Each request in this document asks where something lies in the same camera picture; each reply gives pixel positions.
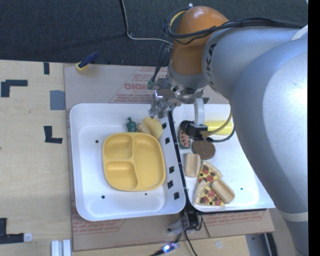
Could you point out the toy watermelon slice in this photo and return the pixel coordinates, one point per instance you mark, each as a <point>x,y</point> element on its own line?
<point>184,141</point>

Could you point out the green toy pepper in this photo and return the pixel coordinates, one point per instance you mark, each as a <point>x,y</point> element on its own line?
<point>131,126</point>

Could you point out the yellow block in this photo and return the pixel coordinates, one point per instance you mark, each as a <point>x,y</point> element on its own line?
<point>217,126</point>

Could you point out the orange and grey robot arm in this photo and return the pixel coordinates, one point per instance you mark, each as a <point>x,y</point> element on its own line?
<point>262,105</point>

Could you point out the black cylinder on white bracket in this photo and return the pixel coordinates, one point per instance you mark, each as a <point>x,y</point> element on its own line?
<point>197,130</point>

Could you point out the toy pizza slice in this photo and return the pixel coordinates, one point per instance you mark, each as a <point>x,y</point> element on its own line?
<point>207,173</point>
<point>207,197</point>

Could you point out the brown cardboard board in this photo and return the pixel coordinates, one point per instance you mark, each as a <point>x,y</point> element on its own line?
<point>100,85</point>

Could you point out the yellow divided plate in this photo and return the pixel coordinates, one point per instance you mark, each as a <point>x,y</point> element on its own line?
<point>147,160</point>

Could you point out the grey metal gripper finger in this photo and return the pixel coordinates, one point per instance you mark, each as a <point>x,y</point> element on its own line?
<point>154,110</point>
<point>164,112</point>

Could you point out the white plastic tray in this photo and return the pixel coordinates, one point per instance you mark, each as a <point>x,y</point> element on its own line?
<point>240,180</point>
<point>87,160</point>

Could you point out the small tan toy bread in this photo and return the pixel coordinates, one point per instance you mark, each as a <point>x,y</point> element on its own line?
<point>143,128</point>

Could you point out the round brown biscuit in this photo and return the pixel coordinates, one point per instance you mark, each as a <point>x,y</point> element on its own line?
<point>203,150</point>

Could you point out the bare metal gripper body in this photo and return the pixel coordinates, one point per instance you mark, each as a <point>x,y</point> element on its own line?
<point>166,96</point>

